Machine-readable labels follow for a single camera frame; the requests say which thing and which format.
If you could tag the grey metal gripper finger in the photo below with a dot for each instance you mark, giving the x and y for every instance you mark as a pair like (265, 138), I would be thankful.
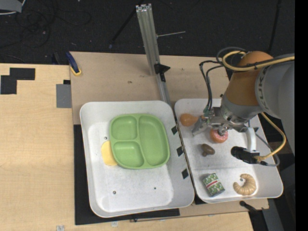
(199, 127)
(222, 130)

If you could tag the beige toy croissant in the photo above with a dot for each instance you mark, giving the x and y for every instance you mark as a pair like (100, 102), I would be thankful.
(247, 185)

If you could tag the pink frosted doughnut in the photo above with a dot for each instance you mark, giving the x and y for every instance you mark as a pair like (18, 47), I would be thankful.
(216, 138)

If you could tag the brown cardboard board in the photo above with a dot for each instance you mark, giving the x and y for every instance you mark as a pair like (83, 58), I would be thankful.
(108, 80)

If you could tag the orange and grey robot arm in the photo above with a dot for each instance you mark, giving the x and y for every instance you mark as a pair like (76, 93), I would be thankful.
(243, 85)

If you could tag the orange toy pear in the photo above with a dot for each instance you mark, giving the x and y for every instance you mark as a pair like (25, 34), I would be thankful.
(186, 120)

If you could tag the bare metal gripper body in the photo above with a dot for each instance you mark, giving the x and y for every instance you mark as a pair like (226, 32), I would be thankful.
(222, 119)

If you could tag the green divided plate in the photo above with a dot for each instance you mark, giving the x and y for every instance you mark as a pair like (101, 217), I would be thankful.
(139, 141)

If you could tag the black cylinder on white bracket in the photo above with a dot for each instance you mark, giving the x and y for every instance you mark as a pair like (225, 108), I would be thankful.
(243, 154)

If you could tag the yellow round toy cheese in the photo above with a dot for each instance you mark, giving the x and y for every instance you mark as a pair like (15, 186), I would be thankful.
(107, 154)

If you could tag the brown toy mushroom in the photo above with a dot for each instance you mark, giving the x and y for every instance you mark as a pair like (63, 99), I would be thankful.
(208, 150)

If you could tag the white plastic tray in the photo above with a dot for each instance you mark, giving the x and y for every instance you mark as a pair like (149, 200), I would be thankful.
(228, 163)
(134, 191)

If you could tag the green and white carton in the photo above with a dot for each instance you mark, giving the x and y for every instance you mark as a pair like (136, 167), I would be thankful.
(213, 184)

